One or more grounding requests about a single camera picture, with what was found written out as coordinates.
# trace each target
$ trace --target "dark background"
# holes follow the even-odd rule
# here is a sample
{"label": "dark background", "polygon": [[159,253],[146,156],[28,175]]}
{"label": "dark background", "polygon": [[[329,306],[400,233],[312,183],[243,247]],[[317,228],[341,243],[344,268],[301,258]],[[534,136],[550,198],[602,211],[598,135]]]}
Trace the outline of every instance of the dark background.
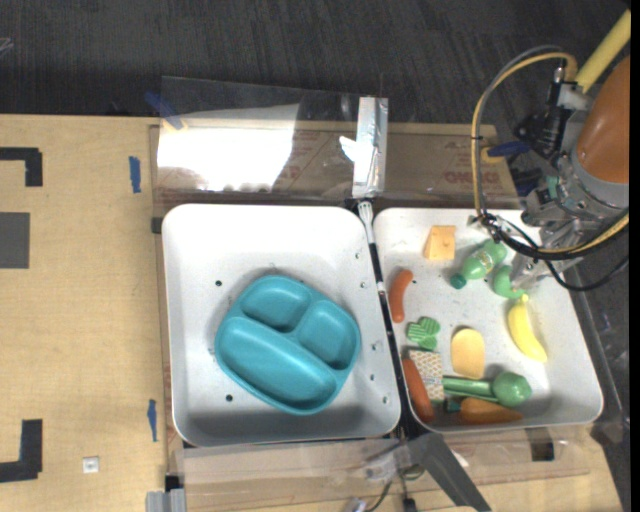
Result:
{"label": "dark background", "polygon": [[[469,123],[518,53],[555,44],[582,65],[628,2],[617,0],[0,0],[0,113],[147,116],[162,76],[371,94],[392,122]],[[627,45],[612,63],[630,53]],[[507,80],[483,121],[509,140],[538,111],[549,63]],[[578,268],[593,281],[628,237]],[[629,273],[583,295],[607,403],[602,441],[630,510]]]}

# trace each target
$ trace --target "bottle cap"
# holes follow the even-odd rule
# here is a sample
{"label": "bottle cap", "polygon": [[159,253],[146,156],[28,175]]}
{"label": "bottle cap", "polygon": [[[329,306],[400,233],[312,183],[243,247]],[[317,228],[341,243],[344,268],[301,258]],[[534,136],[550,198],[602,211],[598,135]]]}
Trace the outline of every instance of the bottle cap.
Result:
{"label": "bottle cap", "polygon": [[454,274],[451,276],[450,283],[456,290],[459,290],[460,288],[464,288],[467,284],[467,280],[461,274]]}

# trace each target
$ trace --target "gray square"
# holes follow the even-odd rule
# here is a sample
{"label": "gray square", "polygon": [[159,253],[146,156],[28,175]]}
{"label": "gray square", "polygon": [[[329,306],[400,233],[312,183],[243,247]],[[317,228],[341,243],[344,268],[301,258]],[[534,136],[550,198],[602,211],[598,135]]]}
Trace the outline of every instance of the gray square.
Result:
{"label": "gray square", "polygon": [[0,268],[29,268],[28,213],[0,212]]}

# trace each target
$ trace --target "banana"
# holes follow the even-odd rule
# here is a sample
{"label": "banana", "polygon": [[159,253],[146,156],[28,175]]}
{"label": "banana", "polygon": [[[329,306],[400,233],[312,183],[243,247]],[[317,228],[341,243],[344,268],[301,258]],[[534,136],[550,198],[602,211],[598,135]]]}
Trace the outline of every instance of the banana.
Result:
{"label": "banana", "polygon": [[547,361],[547,353],[531,330],[526,307],[528,300],[529,296],[523,295],[509,310],[507,315],[509,332],[513,342],[525,356],[544,363]]}

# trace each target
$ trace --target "black bracket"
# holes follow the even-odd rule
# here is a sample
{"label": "black bracket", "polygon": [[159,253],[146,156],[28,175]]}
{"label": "black bracket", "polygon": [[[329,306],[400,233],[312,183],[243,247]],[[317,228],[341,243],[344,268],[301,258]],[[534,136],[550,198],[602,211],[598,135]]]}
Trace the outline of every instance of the black bracket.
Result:
{"label": "black bracket", "polygon": [[0,160],[24,160],[25,187],[42,186],[42,153],[38,148],[0,148]]}
{"label": "black bracket", "polygon": [[0,464],[0,483],[35,480],[42,471],[42,420],[22,420],[20,458]]}

